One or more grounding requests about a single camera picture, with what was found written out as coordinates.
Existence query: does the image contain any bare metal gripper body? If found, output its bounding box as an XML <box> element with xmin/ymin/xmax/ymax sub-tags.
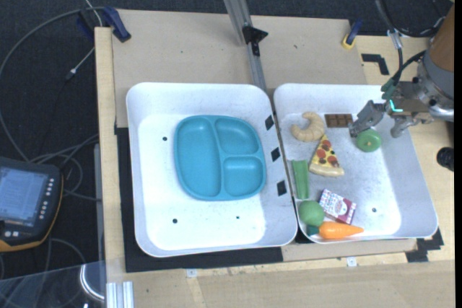
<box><xmin>385</xmin><ymin>76</ymin><xmax>456</xmax><ymax>124</ymax></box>

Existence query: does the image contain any green doughnut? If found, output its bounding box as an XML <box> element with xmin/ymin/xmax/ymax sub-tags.
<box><xmin>356</xmin><ymin>128</ymin><xmax>383</xmax><ymax>153</ymax></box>

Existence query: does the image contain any brown chocolate bar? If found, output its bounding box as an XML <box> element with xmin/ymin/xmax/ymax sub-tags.
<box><xmin>323</xmin><ymin>113</ymin><xmax>354</xmax><ymax>129</ymax></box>

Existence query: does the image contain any beige toy croissant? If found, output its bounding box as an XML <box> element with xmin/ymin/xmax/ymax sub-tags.
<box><xmin>290</xmin><ymin>111</ymin><xmax>326</xmax><ymax>143</ymax></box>

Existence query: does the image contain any white plastic tray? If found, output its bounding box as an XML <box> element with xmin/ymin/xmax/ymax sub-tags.
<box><xmin>272</xmin><ymin>83</ymin><xmax>440</xmax><ymax>245</ymax></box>
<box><xmin>125</xmin><ymin>82</ymin><xmax>299</xmax><ymax>259</ymax></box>

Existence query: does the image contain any toy pizza slice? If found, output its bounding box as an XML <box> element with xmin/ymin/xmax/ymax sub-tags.
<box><xmin>308</xmin><ymin>133</ymin><xmax>346</xmax><ymax>178</ymax></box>

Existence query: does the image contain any green celery stick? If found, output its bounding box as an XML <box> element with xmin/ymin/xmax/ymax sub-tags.
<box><xmin>291</xmin><ymin>159</ymin><xmax>311</xmax><ymax>201</ymax></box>

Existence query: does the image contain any white and maroon carton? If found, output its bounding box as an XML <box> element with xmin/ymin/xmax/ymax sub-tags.
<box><xmin>318</xmin><ymin>188</ymin><xmax>358</xmax><ymax>225</ymax></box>

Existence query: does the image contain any green ball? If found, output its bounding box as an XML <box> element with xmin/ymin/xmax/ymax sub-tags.
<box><xmin>297</xmin><ymin>199</ymin><xmax>326</xmax><ymax>228</ymax></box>

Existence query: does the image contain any orange carrot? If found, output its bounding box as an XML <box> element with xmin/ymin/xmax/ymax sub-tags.
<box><xmin>306</xmin><ymin>220</ymin><xmax>365</xmax><ymax>241</ymax></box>

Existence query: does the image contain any blue divided plate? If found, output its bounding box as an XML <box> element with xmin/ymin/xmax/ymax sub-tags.
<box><xmin>173</xmin><ymin>114</ymin><xmax>268</xmax><ymax>202</ymax></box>

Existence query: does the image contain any brown cardboard board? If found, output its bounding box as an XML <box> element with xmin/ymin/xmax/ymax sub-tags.
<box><xmin>110</xmin><ymin>8</ymin><xmax>418</xmax><ymax>262</ymax></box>

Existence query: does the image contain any black cylinder on white bracket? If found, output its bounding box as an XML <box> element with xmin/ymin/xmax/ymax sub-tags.
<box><xmin>436</xmin><ymin>146</ymin><xmax>456</xmax><ymax>171</ymax></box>

